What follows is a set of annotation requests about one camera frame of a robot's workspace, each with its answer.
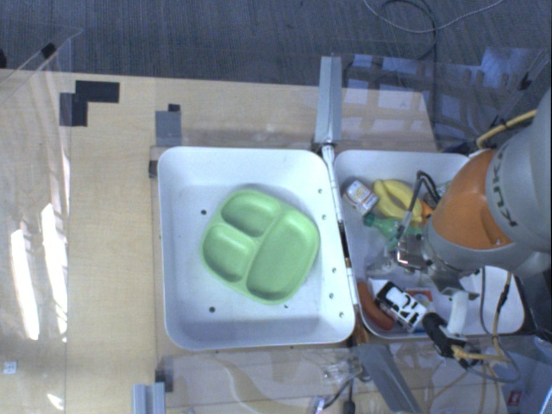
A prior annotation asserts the green divided plate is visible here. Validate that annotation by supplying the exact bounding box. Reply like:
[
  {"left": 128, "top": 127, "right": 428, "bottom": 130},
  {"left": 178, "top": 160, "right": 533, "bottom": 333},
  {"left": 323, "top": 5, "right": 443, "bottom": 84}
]
[{"left": 199, "top": 189, "right": 322, "bottom": 306}]

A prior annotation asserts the green clear plastic bottle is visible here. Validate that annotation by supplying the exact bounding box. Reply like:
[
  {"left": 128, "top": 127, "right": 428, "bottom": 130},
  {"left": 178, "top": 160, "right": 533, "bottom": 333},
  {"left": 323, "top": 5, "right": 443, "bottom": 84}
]
[{"left": 362, "top": 213, "right": 424, "bottom": 250}]

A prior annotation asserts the black cylinder on white bracket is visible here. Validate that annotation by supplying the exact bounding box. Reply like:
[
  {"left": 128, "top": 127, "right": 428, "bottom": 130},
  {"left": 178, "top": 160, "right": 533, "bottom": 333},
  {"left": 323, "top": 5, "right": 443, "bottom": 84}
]
[{"left": 421, "top": 289, "right": 472, "bottom": 360}]

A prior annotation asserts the black and white carton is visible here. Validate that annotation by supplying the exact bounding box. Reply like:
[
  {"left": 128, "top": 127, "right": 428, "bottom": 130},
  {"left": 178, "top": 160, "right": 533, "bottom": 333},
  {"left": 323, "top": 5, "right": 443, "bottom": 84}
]
[{"left": 374, "top": 279, "right": 429, "bottom": 333}]

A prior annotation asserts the yellow banana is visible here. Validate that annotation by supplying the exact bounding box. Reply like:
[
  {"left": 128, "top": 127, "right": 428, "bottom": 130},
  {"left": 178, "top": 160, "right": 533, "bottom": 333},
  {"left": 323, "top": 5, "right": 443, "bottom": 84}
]
[{"left": 372, "top": 179, "right": 426, "bottom": 225}]

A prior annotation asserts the red sausage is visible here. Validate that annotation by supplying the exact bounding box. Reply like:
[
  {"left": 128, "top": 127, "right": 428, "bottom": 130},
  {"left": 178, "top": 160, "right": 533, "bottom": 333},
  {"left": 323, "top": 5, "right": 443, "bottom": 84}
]
[{"left": 356, "top": 281, "right": 396, "bottom": 331}]

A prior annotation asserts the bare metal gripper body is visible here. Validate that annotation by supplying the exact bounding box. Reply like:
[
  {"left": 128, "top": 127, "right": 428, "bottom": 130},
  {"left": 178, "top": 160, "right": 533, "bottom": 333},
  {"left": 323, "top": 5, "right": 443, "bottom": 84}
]
[{"left": 390, "top": 233, "right": 436, "bottom": 276}]

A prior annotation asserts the white and brown small can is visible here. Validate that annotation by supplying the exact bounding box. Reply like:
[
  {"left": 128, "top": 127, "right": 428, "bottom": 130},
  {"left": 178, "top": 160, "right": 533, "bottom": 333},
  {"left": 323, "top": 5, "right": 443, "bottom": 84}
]
[{"left": 342, "top": 179, "right": 380, "bottom": 216}]

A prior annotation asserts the white plastic tray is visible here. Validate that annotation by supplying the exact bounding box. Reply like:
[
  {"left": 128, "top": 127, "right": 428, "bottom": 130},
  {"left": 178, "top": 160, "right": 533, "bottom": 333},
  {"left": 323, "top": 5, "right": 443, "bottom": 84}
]
[
  {"left": 334, "top": 149, "right": 527, "bottom": 341},
  {"left": 156, "top": 146, "right": 357, "bottom": 353}
]

